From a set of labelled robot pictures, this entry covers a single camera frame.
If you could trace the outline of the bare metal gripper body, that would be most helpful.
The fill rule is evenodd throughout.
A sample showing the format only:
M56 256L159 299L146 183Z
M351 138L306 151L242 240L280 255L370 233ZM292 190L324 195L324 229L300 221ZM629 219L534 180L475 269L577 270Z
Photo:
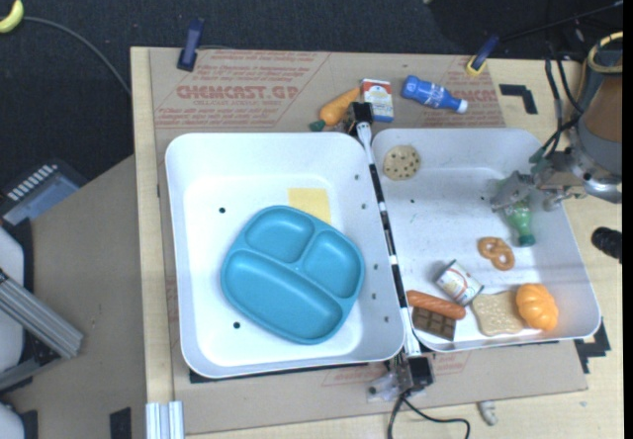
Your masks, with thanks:
M592 196L611 204L622 203L621 177L599 165L582 150L566 148L536 158L531 167L535 187L546 192L563 191L568 199Z

